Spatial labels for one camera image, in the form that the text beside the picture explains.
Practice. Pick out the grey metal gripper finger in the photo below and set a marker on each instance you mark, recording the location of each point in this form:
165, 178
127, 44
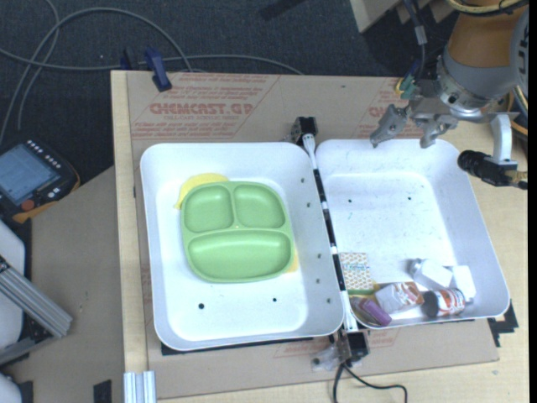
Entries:
389, 126
432, 132

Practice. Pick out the white plastic tray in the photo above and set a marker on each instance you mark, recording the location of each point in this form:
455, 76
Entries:
235, 317
390, 221

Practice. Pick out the white patterned packet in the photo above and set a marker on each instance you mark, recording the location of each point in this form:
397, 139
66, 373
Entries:
355, 270

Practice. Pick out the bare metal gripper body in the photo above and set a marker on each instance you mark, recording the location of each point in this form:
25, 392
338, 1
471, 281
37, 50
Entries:
440, 99

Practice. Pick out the brown cardboard board red print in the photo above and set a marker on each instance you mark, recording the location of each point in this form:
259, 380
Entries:
235, 111

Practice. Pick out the green bowl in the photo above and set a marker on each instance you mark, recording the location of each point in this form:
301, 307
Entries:
363, 307

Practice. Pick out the purple cylinder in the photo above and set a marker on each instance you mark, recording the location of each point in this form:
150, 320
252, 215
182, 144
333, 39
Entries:
376, 312

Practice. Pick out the thin black and white rod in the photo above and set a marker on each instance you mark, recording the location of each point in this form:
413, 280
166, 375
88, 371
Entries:
325, 208

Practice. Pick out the black cylinder on white bracket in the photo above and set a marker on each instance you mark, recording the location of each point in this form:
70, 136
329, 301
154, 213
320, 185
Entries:
491, 158

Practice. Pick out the green divided plate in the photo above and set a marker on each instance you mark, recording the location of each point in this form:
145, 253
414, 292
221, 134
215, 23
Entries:
237, 233

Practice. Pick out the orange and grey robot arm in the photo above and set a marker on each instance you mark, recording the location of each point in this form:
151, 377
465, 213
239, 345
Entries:
482, 36

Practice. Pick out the white and orange carton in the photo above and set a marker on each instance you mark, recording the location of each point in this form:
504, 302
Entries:
398, 296

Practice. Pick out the orange and white can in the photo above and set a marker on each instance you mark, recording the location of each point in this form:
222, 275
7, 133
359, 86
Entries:
446, 301

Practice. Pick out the white bottle grey cap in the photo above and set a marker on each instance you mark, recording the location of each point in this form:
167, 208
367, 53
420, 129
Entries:
430, 272

